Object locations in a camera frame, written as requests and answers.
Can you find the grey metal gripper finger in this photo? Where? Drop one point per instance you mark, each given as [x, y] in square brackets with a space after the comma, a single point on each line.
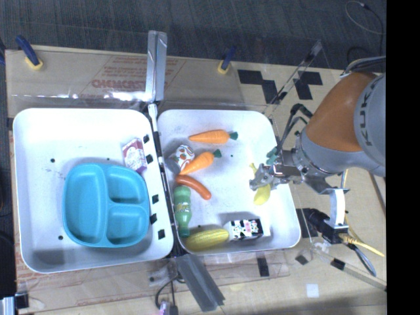
[273, 181]
[258, 177]

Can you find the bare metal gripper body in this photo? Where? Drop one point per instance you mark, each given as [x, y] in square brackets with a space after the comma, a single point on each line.
[286, 172]

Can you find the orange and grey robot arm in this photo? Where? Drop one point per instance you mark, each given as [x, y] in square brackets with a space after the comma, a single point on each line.
[338, 123]

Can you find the white plastic tray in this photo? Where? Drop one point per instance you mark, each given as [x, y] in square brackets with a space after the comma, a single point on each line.
[42, 136]
[236, 162]

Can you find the black and white carton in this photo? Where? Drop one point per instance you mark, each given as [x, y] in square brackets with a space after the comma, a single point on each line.
[244, 229]

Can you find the orange carrot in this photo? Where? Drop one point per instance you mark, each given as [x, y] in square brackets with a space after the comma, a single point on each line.
[198, 163]
[210, 136]

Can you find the orange sausage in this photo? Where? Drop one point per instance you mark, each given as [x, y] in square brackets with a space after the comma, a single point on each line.
[195, 185]

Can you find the white can with orange print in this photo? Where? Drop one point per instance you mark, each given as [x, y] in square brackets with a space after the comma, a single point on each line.
[182, 156]

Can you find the yellow corn cob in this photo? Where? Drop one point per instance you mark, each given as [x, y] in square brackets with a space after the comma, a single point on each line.
[206, 239]

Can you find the green plastic bottle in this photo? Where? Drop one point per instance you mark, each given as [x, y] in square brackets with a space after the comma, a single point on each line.
[182, 208]

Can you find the thin black and white rod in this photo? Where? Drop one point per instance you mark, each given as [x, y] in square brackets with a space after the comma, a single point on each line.
[160, 159]

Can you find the pink and white carton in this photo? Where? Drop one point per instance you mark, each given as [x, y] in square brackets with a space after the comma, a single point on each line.
[134, 155]

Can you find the blue divided plate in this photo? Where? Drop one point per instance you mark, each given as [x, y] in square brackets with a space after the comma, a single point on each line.
[85, 205]

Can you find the brown cardboard board red print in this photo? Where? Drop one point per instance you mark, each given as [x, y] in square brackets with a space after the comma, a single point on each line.
[82, 77]

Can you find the black cylinder on white bracket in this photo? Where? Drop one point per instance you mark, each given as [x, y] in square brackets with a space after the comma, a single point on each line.
[335, 222]

